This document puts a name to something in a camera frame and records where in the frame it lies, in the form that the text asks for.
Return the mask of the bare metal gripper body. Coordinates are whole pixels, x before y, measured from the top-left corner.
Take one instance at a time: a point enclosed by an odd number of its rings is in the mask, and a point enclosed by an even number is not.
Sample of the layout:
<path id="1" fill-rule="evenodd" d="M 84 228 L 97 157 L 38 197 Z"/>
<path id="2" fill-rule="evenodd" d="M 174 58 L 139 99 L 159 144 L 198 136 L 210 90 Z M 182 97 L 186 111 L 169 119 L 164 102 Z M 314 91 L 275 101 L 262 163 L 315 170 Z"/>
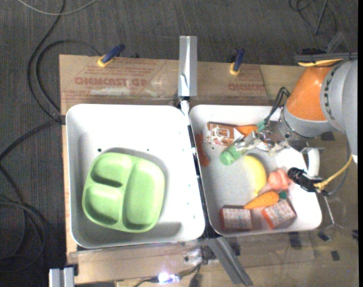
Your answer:
<path id="1" fill-rule="evenodd" d="M 302 152 L 307 146 L 307 139 L 293 132 L 284 123 L 263 124 L 258 127 L 258 136 L 261 140 L 258 149 L 268 152 L 271 157 L 288 148 Z"/>

